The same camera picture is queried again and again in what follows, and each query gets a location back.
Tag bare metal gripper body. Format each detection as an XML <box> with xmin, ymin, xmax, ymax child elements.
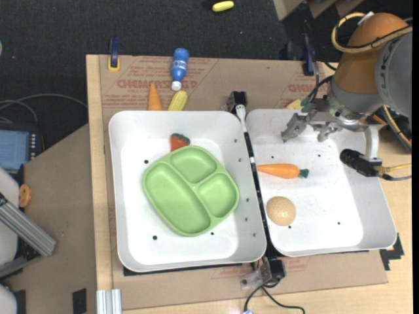
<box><xmin>305</xmin><ymin>96</ymin><xmax>370</xmax><ymax>133</ymax></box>

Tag orange carrot with green top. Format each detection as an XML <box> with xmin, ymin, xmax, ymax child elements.
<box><xmin>257</xmin><ymin>163</ymin><xmax>310</xmax><ymax>180</ymax></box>

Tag thin black and white rod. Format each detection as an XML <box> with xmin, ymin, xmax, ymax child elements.
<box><xmin>235</xmin><ymin>104</ymin><xmax>273</xmax><ymax>262</ymax></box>

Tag white plastic tray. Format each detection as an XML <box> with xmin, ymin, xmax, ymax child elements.
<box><xmin>107</xmin><ymin>109</ymin><xmax>268</xmax><ymax>273</ymax></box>
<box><xmin>244</xmin><ymin>108</ymin><xmax>398</xmax><ymax>258</ymax></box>

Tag beige egg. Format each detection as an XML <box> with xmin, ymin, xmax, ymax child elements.
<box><xmin>265</xmin><ymin>196</ymin><xmax>297</xmax><ymax>227</ymax></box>

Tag brown cardboard board red print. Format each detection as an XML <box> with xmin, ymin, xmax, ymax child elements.
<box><xmin>98</xmin><ymin>54</ymin><xmax>399</xmax><ymax>311</ymax></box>

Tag red toy strawberry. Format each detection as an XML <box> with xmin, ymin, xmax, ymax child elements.
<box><xmin>170</xmin><ymin>132</ymin><xmax>191</xmax><ymax>152</ymax></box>

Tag yellow corn cob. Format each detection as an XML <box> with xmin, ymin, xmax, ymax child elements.
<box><xmin>166</xmin><ymin>90</ymin><xmax>189</xmax><ymax>112</ymax></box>

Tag green divided plate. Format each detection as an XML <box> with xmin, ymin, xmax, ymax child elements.
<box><xmin>142</xmin><ymin>145</ymin><xmax>241</xmax><ymax>237</ymax></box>

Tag blue bottle white cap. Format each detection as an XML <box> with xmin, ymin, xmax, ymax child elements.
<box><xmin>170</xmin><ymin>47</ymin><xmax>191</xmax><ymax>92</ymax></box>

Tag yellow oval toy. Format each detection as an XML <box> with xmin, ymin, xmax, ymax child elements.
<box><xmin>211</xmin><ymin>0</ymin><xmax>236</xmax><ymax>13</ymax></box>

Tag orange cone carrot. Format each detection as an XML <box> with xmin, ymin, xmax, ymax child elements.
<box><xmin>147</xmin><ymin>82</ymin><xmax>164</xmax><ymax>112</ymax></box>

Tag orange pretzel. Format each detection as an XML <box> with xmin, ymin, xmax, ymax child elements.
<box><xmin>18</xmin><ymin>184</ymin><xmax>33</xmax><ymax>209</ymax></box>

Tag black cylinder on white bracket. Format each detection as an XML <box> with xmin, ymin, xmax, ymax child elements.
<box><xmin>339</xmin><ymin>124</ymin><xmax>383</xmax><ymax>178</ymax></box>

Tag black block with thin wires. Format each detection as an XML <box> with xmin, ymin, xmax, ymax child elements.
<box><xmin>240</xmin><ymin>258</ymin><xmax>287</xmax><ymax>291</ymax></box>
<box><xmin>225</xmin><ymin>90</ymin><xmax>249</xmax><ymax>113</ymax></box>

